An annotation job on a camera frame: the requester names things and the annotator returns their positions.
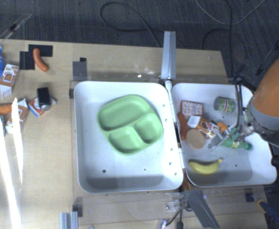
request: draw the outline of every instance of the yellow banana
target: yellow banana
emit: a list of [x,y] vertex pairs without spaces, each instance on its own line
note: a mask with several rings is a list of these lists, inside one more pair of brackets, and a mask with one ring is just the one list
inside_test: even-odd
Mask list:
[[219,164],[221,162],[222,162],[222,159],[218,159],[216,162],[209,164],[209,165],[202,165],[202,164],[199,164],[199,163],[193,162],[193,161],[190,161],[188,164],[194,172],[197,172],[201,175],[210,175],[210,174],[215,173],[218,170]]

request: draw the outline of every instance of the green plate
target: green plate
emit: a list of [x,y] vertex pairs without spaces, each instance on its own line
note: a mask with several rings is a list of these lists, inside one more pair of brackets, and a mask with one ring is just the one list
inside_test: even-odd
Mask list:
[[135,154],[157,142],[163,135],[163,125],[141,96],[126,95],[100,108],[97,114],[100,130],[121,154]]

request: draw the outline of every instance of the gray carpet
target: gray carpet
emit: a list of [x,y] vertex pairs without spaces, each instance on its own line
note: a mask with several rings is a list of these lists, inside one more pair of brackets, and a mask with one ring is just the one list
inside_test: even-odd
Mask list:
[[[107,2],[121,2],[133,8],[146,21],[160,46],[163,33],[176,31],[178,47],[201,49],[204,36],[217,28],[229,29],[204,14],[195,0],[0,0],[0,34],[19,16],[32,14],[24,30],[18,30],[13,38],[82,42],[116,45],[137,45],[157,47],[148,31],[125,32],[115,30],[145,29],[141,19],[121,5],[111,5],[103,10],[105,24],[100,17],[100,9]],[[262,0],[227,0],[232,7],[233,23],[241,20]],[[230,11],[223,0],[199,0],[201,6],[214,17],[225,23],[230,22]],[[244,21],[232,26],[232,44],[229,33],[215,31],[204,42],[204,49],[220,50],[228,75],[231,75],[232,49],[234,72],[240,71],[251,85],[258,86],[264,71],[255,76],[259,65],[269,50],[274,48],[279,38],[279,0],[266,0]],[[279,57],[279,49],[273,51],[263,65],[270,67]]]

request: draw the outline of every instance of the wooden table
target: wooden table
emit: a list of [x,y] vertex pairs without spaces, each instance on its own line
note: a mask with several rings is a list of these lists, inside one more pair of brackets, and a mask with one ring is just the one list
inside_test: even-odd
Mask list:
[[[12,95],[1,103],[11,103],[15,97],[36,97],[36,89],[48,87],[57,104],[40,117],[29,113],[23,129],[23,178],[22,184],[15,166],[16,154],[11,134],[5,137],[11,165],[11,176],[15,185],[17,201],[20,202],[22,228],[59,228],[60,212],[71,212],[74,202],[73,152],[70,81],[73,79],[72,63],[80,57],[87,59],[88,78],[151,79],[161,72],[162,49],[93,45],[62,42],[36,42],[8,40],[3,45],[6,63],[19,65],[19,52],[28,51],[29,44],[53,46],[53,56],[43,60],[50,69],[44,73],[36,70],[21,71]],[[177,76],[188,77],[192,82],[225,82],[226,73],[220,52],[200,50],[177,50]],[[264,215],[255,203],[246,203],[243,189],[206,190],[207,202],[222,228],[267,228]],[[0,228],[11,228],[7,192],[0,169]],[[265,198],[261,187],[253,188],[255,199]],[[98,197],[91,198],[98,205]],[[113,211],[119,215],[125,211]],[[202,228],[193,212],[184,213],[184,228]],[[103,228],[155,228],[158,212],[149,220],[110,223],[106,219],[95,224]],[[175,223],[168,228],[175,228]]]

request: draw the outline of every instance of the green bottle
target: green bottle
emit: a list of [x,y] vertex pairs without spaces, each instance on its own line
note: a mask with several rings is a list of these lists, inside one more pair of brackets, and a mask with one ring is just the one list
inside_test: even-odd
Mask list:
[[245,150],[250,150],[252,145],[250,143],[245,143],[245,142],[238,142],[238,141],[233,141],[232,138],[228,137],[222,144],[221,146],[225,147],[230,147],[230,148],[244,148]]

